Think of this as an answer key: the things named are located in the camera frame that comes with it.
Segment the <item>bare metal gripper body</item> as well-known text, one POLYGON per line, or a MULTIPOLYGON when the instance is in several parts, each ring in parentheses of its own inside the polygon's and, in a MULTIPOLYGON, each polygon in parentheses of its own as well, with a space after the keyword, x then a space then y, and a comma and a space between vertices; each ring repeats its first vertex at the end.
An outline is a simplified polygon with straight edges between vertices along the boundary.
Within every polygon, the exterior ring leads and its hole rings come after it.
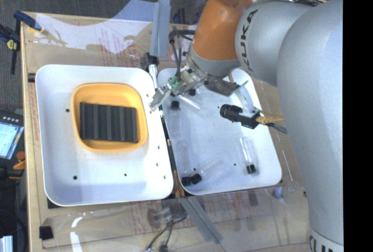
POLYGON ((165 81, 162 83, 162 94, 165 97, 179 96, 194 88, 207 78, 207 73, 196 68, 182 68, 179 73, 176 69, 163 70, 165 81))

